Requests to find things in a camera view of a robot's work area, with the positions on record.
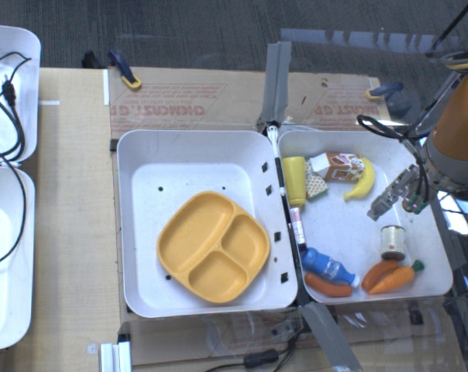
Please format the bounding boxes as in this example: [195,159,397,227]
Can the blue bottle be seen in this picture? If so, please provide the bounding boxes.
[300,246,361,288]

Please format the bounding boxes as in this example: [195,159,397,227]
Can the black cable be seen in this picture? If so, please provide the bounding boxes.
[0,51,33,270]

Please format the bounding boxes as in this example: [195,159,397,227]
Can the white plastic tray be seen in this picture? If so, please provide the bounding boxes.
[116,129,299,319]
[0,23,42,165]
[277,129,454,305]
[0,164,36,351]

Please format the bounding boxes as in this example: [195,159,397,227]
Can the orange and white carton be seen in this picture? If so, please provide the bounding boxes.
[308,152,366,184]

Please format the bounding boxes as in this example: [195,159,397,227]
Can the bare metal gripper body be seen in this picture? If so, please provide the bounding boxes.
[384,164,422,205]

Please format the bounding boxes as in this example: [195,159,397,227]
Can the yellow bottle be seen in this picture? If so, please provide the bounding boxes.
[281,156,308,208]

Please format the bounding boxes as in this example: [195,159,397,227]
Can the brown cardboard board, red print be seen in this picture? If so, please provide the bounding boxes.
[108,66,467,366]

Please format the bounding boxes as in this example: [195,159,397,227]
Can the small white can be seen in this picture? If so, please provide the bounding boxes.
[380,225,407,262]

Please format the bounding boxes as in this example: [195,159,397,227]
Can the orange carrot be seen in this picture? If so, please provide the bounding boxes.
[368,260,425,296]

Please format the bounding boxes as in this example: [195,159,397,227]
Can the yellow divided plate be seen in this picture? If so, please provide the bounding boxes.
[156,191,272,305]

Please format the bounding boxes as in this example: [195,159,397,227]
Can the orange sausage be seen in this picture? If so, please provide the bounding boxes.
[304,272,353,298]
[361,259,401,291]

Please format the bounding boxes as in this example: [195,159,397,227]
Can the small pink-labelled bottle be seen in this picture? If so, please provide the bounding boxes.
[289,206,308,252]

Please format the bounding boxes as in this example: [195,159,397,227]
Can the yellow banana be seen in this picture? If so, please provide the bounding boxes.
[342,156,376,202]

